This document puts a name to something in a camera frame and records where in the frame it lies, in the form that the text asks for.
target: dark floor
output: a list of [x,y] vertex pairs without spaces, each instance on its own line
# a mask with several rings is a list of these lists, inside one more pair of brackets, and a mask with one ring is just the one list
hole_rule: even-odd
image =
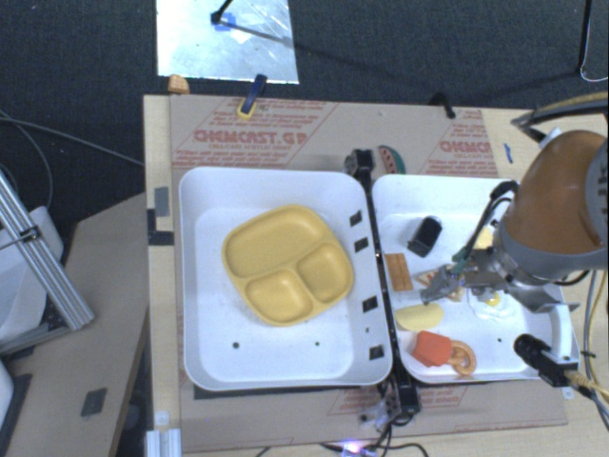
[[[266,96],[533,108],[607,90],[575,68],[585,0],[288,0],[301,84]],[[594,0],[588,70],[607,75],[608,2]],[[156,74],[155,0],[0,0],[0,109],[143,160],[142,97]],[[247,84],[195,80],[195,92]],[[54,178],[51,216],[75,224],[144,190],[142,168],[36,131]],[[0,165],[29,208],[48,201],[43,163],[0,123]]]

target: wire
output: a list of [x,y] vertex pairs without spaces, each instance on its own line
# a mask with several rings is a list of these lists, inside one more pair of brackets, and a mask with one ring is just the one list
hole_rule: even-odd
[[394,427],[405,427],[406,425],[408,425],[410,422],[412,421],[412,416],[409,416],[408,418],[406,418],[403,422],[399,422],[398,419],[394,420],[393,422],[393,426]]
[[[585,310],[584,322],[583,322],[583,351],[584,351],[584,353],[588,353],[588,354],[590,353],[590,343],[592,341],[591,335],[590,335],[590,332],[591,332],[590,321],[592,319],[592,300],[593,300],[593,296],[594,296],[594,288],[595,288],[596,280],[597,280],[597,272],[594,271],[592,273],[592,278],[590,279],[590,288],[588,289],[588,296],[586,298],[586,310]],[[583,363],[584,363],[585,369],[586,369],[586,376],[588,377],[588,379],[592,379],[590,357],[584,357]],[[602,420],[603,424],[607,428],[607,431],[609,431],[609,409],[607,409],[607,407],[599,400],[599,397],[597,396],[597,394],[594,390],[591,390],[590,392],[591,392],[590,399],[592,401],[594,401],[594,403],[597,405],[597,410],[599,412],[600,419]]]
[[343,450],[340,447],[332,446],[330,444],[320,444],[320,446],[332,452],[343,453]]
[[[2,117],[4,119],[7,119],[9,121],[14,120],[10,115],[8,115],[5,111],[3,111],[1,109],[0,109],[0,115],[2,115]],[[23,136],[26,139],[28,139],[29,143],[34,147],[34,149],[36,149],[36,152],[38,153],[38,155],[40,156],[40,159],[42,160],[42,164],[44,165],[45,171],[47,172],[47,181],[49,182],[49,197],[47,198],[47,209],[50,209],[50,205],[52,204],[52,201],[53,201],[54,185],[53,185],[53,173],[50,170],[50,165],[49,165],[49,161],[47,160],[47,156],[40,149],[40,146],[38,146],[38,143],[33,139],[33,137],[23,127],[21,127],[20,124],[17,124],[15,122],[12,122],[12,124],[17,128],[17,130],[19,130],[23,134]]]
[[476,241],[482,231],[483,227],[491,221],[493,213],[501,203],[511,202],[512,199],[508,197],[501,198],[508,191],[515,191],[518,189],[518,183],[516,181],[504,181],[499,183],[490,194],[490,200],[486,205],[484,212],[482,213],[474,233],[467,241],[467,244],[453,256],[453,261],[456,265],[450,269],[450,272],[455,275],[460,275],[469,260],[469,256],[476,245]]
[[265,455],[268,451],[270,450],[270,447],[265,447],[263,448],[260,452],[258,452],[256,454],[256,457],[262,457],[263,455]]
[[144,163],[141,161],[138,161],[137,159],[133,159],[132,157],[121,154],[120,152],[116,152],[114,150],[104,148],[103,146],[98,146],[97,144],[93,144],[92,142],[86,141],[84,139],[80,139],[78,137],[74,137],[73,135],[69,135],[69,134],[67,134],[65,132],[61,132],[59,130],[51,129],[51,128],[45,127],[45,126],[39,126],[38,124],[33,124],[32,122],[25,122],[23,120],[16,120],[14,118],[7,118],[7,117],[0,117],[0,122],[7,122],[9,124],[29,127],[31,129],[36,129],[36,130],[39,130],[42,132],[49,133],[51,135],[56,135],[58,137],[62,137],[63,139],[67,139],[69,141],[76,142],[77,144],[80,144],[81,146],[86,146],[88,148],[99,150],[100,152],[103,152],[105,154],[108,154],[108,155],[111,155],[114,157],[118,157],[119,159],[123,159],[124,161],[127,161],[128,163],[134,164],[136,166],[142,166],[142,167],[144,166]]
[[384,457],[385,455],[387,455],[387,452],[389,451],[389,447],[391,447],[391,437],[392,436],[393,436],[393,425],[389,424],[389,430],[387,431],[387,445],[383,446],[382,445],[383,440],[379,440],[376,447],[374,448],[375,450],[377,448],[383,449],[383,455],[381,457]]
[[387,447],[381,447],[381,448],[384,448],[385,450],[402,450],[403,448],[410,448],[410,447],[418,448],[424,457],[429,457],[429,454],[427,453],[427,450],[425,450],[425,447],[423,447],[421,444],[416,444],[416,443],[401,444],[399,446],[391,446],[391,447],[387,446]]
[[0,169],[4,172],[5,176],[7,176],[9,181],[12,183],[12,188],[15,190],[15,192],[19,194],[19,185],[17,184],[17,180],[15,179],[15,177],[12,175],[12,172],[10,172],[10,169],[2,163],[0,163]]
[[605,389],[600,384],[591,381],[580,372],[577,372],[576,370],[566,370],[564,375],[572,385],[593,389],[594,391],[597,391],[605,401],[609,401],[609,389]]
[[584,46],[584,50],[583,50],[583,61],[581,62],[581,66],[580,66],[580,76],[583,80],[587,81],[588,83],[601,83],[603,81],[607,81],[608,76],[605,76],[604,78],[588,78],[586,76],[586,60],[588,59],[588,43],[590,41],[590,21],[588,21],[588,24],[586,26],[586,43]]
[[573,286],[582,281],[588,274],[590,274],[589,270],[585,270],[582,274],[580,274],[577,278],[574,278],[570,281],[555,281],[554,284],[557,286]]
[[[607,282],[607,271],[605,271],[604,274],[602,275],[602,280],[600,281],[599,290],[597,291],[597,296],[595,297],[594,303],[592,304],[592,309],[590,311],[590,320],[588,321],[589,326],[590,326],[589,330],[588,330],[588,334],[590,336],[590,340],[588,341],[589,347],[592,346],[592,323],[594,321],[594,315],[597,312],[597,309],[599,307],[600,299],[602,298],[603,287],[605,286],[606,282]],[[592,361],[588,361],[588,362],[590,364],[590,373],[592,375],[592,380],[596,384],[599,384],[599,377],[597,376],[594,366],[592,365]],[[603,399],[605,400],[605,402],[609,403],[609,398],[607,398],[606,396],[603,396]]]

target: yellow plate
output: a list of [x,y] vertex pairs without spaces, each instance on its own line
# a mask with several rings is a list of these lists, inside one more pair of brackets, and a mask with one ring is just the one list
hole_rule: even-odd
[[278,327],[316,316],[353,287],[353,267],[339,240],[317,213],[298,205],[234,229],[222,260],[249,307]]

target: black clamp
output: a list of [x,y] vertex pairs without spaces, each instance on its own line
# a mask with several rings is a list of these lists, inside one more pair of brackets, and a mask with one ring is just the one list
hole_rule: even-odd
[[538,371],[543,381],[551,387],[571,386],[565,371],[577,370],[577,362],[569,360],[564,364],[558,364],[547,355],[550,350],[545,342],[528,333],[521,335],[514,342],[514,351],[527,365]]
[[38,226],[33,226],[19,233],[21,240],[24,242],[31,242],[40,237],[40,229]]
[[453,110],[453,106],[450,103],[450,99],[448,98],[447,95],[445,95],[441,91],[439,91],[434,96],[432,96],[431,100],[429,100],[429,103],[427,105],[432,105],[432,106],[433,105],[442,105],[444,107],[444,109],[446,110],[446,116],[449,119],[452,120],[455,117],[457,117],[457,113],[455,113],[455,111]]
[[354,149],[344,158],[344,172],[349,176],[357,176],[359,172],[371,172],[374,169],[374,156],[370,149]]

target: small orange object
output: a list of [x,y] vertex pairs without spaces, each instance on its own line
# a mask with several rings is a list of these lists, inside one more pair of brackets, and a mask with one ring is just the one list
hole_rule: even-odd
[[428,368],[443,366],[450,359],[452,349],[453,344],[448,337],[424,330],[417,335],[417,344],[412,356]]
[[184,77],[180,76],[179,74],[172,74],[169,76],[167,91],[169,91],[169,93],[188,95],[190,94],[190,86]]

